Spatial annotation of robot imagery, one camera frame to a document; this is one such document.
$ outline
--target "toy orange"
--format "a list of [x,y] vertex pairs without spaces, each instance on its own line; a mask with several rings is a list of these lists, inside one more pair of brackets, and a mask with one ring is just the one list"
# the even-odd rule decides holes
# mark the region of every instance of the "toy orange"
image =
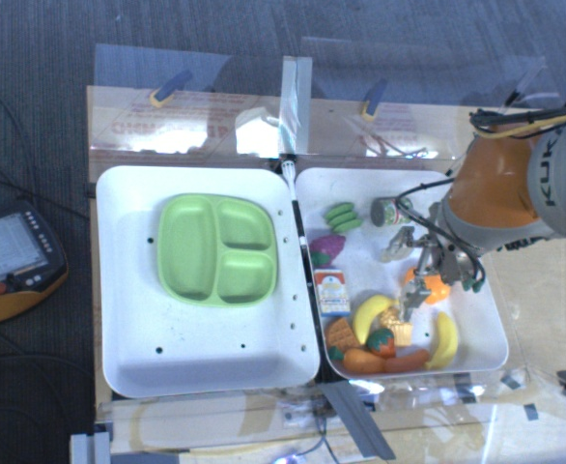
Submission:
[[[414,278],[414,267],[410,268],[406,272],[406,276],[404,278],[404,283],[408,283],[410,280]],[[440,301],[446,299],[450,294],[450,285],[441,281],[441,277],[439,275],[425,275],[425,285],[427,288],[431,290],[431,294],[425,300],[425,303],[428,305],[434,305],[435,303],[439,303]]]

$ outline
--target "small carton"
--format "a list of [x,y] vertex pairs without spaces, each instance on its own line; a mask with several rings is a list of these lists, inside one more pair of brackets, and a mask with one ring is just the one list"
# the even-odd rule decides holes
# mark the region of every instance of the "small carton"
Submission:
[[322,316],[350,315],[350,298],[341,270],[323,269],[313,273]]

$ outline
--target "green divided plate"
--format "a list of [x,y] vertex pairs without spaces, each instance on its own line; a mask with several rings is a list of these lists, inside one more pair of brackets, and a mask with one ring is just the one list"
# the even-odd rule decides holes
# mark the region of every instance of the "green divided plate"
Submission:
[[274,227],[260,206],[236,197],[183,194],[160,217],[158,277],[176,299],[254,305],[277,278]]

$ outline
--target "screen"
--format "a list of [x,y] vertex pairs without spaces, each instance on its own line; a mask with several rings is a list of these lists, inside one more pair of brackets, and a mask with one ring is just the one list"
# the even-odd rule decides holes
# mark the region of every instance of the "screen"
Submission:
[[7,274],[48,263],[20,213],[0,218],[0,281]]

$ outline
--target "toy banana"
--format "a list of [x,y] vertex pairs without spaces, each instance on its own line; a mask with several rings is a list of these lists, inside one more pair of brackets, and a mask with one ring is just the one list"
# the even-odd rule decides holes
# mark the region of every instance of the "toy banana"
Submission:
[[427,369],[442,369],[451,364],[459,347],[457,326],[444,311],[438,313],[436,330],[439,338],[438,348],[431,359],[425,362]]
[[352,329],[361,344],[364,345],[367,342],[371,324],[375,317],[396,303],[397,301],[394,299],[387,298],[387,296],[382,294],[376,294],[358,307],[352,321]]

